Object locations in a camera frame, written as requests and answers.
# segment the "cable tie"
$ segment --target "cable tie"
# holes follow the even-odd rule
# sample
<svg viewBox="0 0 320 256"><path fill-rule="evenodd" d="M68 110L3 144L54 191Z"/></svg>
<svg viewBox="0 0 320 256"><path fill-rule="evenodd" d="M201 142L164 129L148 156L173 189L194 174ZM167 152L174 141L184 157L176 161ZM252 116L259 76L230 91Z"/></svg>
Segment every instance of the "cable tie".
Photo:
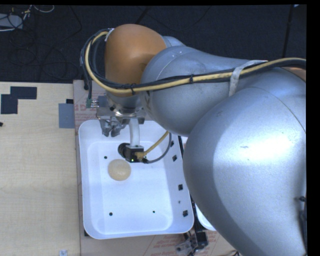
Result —
<svg viewBox="0 0 320 256"><path fill-rule="evenodd" d="M263 63L266 62L267 60L250 60L240 66L237 66L234 71L232 72L232 75L230 77L230 86L229 86L229 97L234 95L236 93L237 90L237 86L238 86L238 82L239 82L239 77L240 77L240 73L241 71L246 68L249 67L251 65L255 65L258 63Z"/></svg>
<svg viewBox="0 0 320 256"><path fill-rule="evenodd" d="M109 31L108 31L108 33L105 35L105 39L104 39L105 42L108 40L108 37L110 36L111 32L115 30L114 28L108 28L108 29L109 29Z"/></svg>
<svg viewBox="0 0 320 256"><path fill-rule="evenodd" d="M134 91L134 88L133 88L134 85L136 85L136 83L132 83L132 84L130 85L130 88L131 88L131 91L132 91L132 95L135 95L135 94L136 94L136 92Z"/></svg>
<svg viewBox="0 0 320 256"><path fill-rule="evenodd" d="M189 79L189 82L190 82L191 84L194 83L194 74L191 74L190 79Z"/></svg>

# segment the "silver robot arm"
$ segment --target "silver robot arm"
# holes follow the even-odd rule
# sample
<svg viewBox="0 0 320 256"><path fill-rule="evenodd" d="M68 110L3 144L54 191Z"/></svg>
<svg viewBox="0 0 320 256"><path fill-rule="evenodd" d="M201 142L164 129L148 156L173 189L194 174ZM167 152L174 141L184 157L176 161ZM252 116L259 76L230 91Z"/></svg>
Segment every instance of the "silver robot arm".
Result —
<svg viewBox="0 0 320 256"><path fill-rule="evenodd" d="M102 77L90 51L104 36ZM106 89L108 105L97 111L106 136L131 122L136 131L148 115L188 137L183 171L190 194L242 255L306 255L306 82L283 68L305 70L305 59L214 56L127 24L90 38L82 60L88 77ZM136 134L126 147L139 143Z"/></svg>

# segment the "white tray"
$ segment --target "white tray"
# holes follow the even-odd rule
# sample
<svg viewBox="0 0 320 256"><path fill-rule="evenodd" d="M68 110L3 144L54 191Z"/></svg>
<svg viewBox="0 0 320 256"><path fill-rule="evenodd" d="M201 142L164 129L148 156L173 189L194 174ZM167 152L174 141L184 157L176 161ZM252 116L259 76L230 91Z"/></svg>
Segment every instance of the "white tray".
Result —
<svg viewBox="0 0 320 256"><path fill-rule="evenodd" d="M139 127L144 150L166 131L148 120ZM108 164L123 159L118 146L130 142L129 126L116 137L104 136L98 120L80 126L83 224L89 236L111 239L177 234L192 228L194 215L178 136L172 135L172 141L164 158L151 164L130 163L129 178L116 181L108 174ZM147 155L148 160L161 156L168 142L169 136Z"/></svg>

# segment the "white tube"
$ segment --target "white tube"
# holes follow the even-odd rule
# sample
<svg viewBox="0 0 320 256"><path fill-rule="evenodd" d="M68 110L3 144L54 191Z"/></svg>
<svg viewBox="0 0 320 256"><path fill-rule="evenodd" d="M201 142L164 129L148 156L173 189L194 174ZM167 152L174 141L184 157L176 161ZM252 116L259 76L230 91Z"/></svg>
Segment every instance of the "white tube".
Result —
<svg viewBox="0 0 320 256"><path fill-rule="evenodd" d="M138 118L131 118L129 122L130 128L130 146L136 147L140 145L140 130Z"/></svg>

